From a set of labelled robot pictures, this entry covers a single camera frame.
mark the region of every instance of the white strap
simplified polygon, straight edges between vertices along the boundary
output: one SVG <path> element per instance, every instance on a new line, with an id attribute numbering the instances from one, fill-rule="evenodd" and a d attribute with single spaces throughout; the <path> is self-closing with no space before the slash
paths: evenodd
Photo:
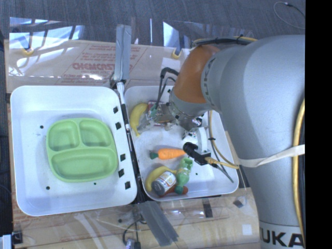
<path id="1" fill-rule="evenodd" d="M 299 145 L 295 147 L 288 148 L 284 151 L 281 151 L 277 154 L 274 154 L 271 157 L 268 158 L 260 158 L 260 159 L 252 159 L 252 160 L 243 160 L 239 159 L 240 164 L 244 167 L 254 168 L 261 166 L 263 164 L 273 162 L 275 160 L 280 160 L 286 157 L 295 157 L 299 155 L 305 154 L 305 145 Z"/>

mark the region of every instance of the plastic carrot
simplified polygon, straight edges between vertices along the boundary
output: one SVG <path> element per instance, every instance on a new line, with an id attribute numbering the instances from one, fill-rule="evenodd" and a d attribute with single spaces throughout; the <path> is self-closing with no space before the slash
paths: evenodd
<path id="1" fill-rule="evenodd" d="M 169 160 L 173 158 L 177 158 L 179 156 L 184 155 L 185 152 L 182 149 L 178 148 L 162 148 L 155 152 L 150 152 L 150 158 L 155 159 L 159 158 L 161 160 Z"/>

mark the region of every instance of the can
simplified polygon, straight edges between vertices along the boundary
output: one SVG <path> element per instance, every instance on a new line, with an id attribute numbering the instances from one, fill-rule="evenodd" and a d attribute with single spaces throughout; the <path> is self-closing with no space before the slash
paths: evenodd
<path id="1" fill-rule="evenodd" d="M 170 171 L 163 172 L 157 179 L 155 179 L 151 186 L 154 192 L 159 195 L 163 196 L 169 191 L 172 186 L 176 184 L 176 177 Z"/>

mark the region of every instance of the gray carpet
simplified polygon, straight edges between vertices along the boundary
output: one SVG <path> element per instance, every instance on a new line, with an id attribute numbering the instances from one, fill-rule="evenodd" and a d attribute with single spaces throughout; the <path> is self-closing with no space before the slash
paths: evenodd
<path id="1" fill-rule="evenodd" d="M 295 7 L 276 4 L 288 2 Z M 93 26 L 84 39 L 113 42 L 115 26 L 134 27 L 133 34 L 140 44 L 150 44 L 150 20 L 153 22 L 153 45 L 163 46 L 162 22 L 179 25 L 195 22 L 218 27 L 221 30 L 250 31 L 256 39 L 274 35 L 304 34 L 306 0 L 0 0 L 0 30 L 8 38 L 9 18 L 32 18 L 69 21 Z M 194 38 L 200 34 L 188 34 Z M 0 236 L 12 231 L 8 128 L 6 114 L 6 87 L 4 56 L 0 52 Z"/>

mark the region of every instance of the banana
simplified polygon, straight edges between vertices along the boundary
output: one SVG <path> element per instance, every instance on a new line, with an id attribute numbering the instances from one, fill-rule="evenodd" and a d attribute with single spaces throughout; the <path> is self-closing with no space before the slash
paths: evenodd
<path id="1" fill-rule="evenodd" d="M 152 182 L 157 179 L 163 172 L 170 171 L 171 173 L 176 174 L 176 170 L 171 170 L 170 168 L 166 166 L 161 166 L 156 169 L 154 169 L 152 172 L 149 173 L 148 177 L 145 180 L 145 189 L 149 192 L 152 191 Z"/>
<path id="2" fill-rule="evenodd" d="M 135 131 L 136 136 L 139 136 L 139 132 L 137 130 L 137 126 L 140 124 L 140 117 L 143 112 L 145 112 L 147 109 L 147 104 L 146 103 L 139 103 L 136 105 L 133 109 L 133 111 L 130 114 L 129 117 L 129 122 L 131 128 Z"/>

